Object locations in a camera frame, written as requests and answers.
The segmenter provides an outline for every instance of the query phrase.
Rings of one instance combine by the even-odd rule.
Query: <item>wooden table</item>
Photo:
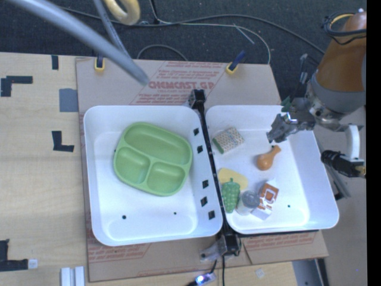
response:
[[[59,90],[76,89],[75,57],[0,53],[0,77],[33,76],[0,97],[0,240],[10,239],[8,259],[37,259],[38,268],[0,272],[1,285],[59,285],[60,269],[85,267],[79,115],[61,113]],[[53,151],[52,131],[74,151]],[[263,278],[255,271],[262,269]],[[211,285],[222,285],[221,270]],[[152,276],[102,285],[186,285],[195,272]],[[225,270],[226,285],[296,285],[291,262]]]

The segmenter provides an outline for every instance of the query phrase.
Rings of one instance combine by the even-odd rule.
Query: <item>patterned sponge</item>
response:
[[[219,152],[223,154],[242,144],[245,140],[236,128],[230,127],[215,136],[212,141]]]

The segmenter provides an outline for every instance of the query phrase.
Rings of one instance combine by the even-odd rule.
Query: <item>cardboard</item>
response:
[[[103,72],[95,71],[93,58],[78,58],[77,90],[83,165],[83,188],[88,246],[89,281],[134,278],[169,273],[209,271],[199,251],[215,237],[151,244],[107,247],[92,234],[83,137],[83,115],[95,105],[183,105],[192,89],[204,89],[205,108],[214,105],[276,105],[279,94],[269,65],[241,64],[228,75],[223,63],[137,60],[150,77],[147,86],[135,82],[122,69],[106,60]],[[227,259],[227,267],[312,259],[327,256],[321,231],[261,235],[242,239],[241,253]]]

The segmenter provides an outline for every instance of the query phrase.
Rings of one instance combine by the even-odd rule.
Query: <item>green plate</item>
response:
[[[114,171],[125,184],[170,196],[184,185],[192,156],[191,145],[180,135],[139,122],[124,130],[114,155]]]

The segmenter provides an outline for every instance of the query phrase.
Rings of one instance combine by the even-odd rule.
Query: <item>white tray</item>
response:
[[[266,132],[271,130],[280,109],[281,106],[270,105],[223,105],[211,107],[206,114],[211,139],[232,126],[245,139],[224,154],[212,145],[217,171],[225,167],[243,174],[249,180],[248,189],[258,191],[269,180],[275,181],[279,189],[273,212],[266,220],[251,214],[242,216],[236,211],[226,215],[229,225],[241,234],[327,229],[339,219],[312,131],[290,135],[278,144],[282,151],[275,156],[273,166],[267,171],[257,168],[257,156],[271,149]]]
[[[98,241],[110,246],[152,243],[212,236],[221,229],[223,218],[201,123],[192,109],[96,106],[85,113],[83,122],[92,230]],[[192,166],[176,194],[159,197],[140,191],[114,173],[114,150],[125,128],[136,122],[160,126],[191,144]]]

